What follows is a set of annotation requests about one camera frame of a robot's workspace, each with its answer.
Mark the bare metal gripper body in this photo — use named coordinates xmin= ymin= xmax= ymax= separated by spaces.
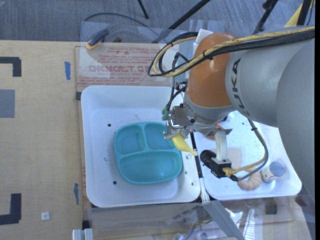
xmin=167 ymin=105 xmax=201 ymax=135

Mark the yellow banana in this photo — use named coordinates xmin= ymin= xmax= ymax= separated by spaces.
xmin=171 ymin=133 xmax=197 ymax=157

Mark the blue divided plate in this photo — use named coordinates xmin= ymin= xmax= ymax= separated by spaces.
xmin=113 ymin=121 xmax=184 ymax=186

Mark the thin black and white rod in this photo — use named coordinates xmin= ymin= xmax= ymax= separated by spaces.
xmin=189 ymin=132 xmax=211 ymax=204

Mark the white plastic tray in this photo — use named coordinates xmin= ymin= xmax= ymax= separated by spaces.
xmin=80 ymin=84 xmax=202 ymax=208
xmin=193 ymin=110 xmax=303 ymax=201

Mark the brown cardboard board red print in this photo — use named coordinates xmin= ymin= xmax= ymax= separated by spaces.
xmin=74 ymin=41 xmax=309 ymax=230

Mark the beige croissant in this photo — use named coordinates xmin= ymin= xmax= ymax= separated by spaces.
xmin=236 ymin=167 xmax=263 ymax=192

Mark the small white can blue lid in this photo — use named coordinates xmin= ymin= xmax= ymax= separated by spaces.
xmin=260 ymin=161 xmax=286 ymax=184

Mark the black cylinder on white bracket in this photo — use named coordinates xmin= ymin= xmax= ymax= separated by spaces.
xmin=199 ymin=130 xmax=233 ymax=179

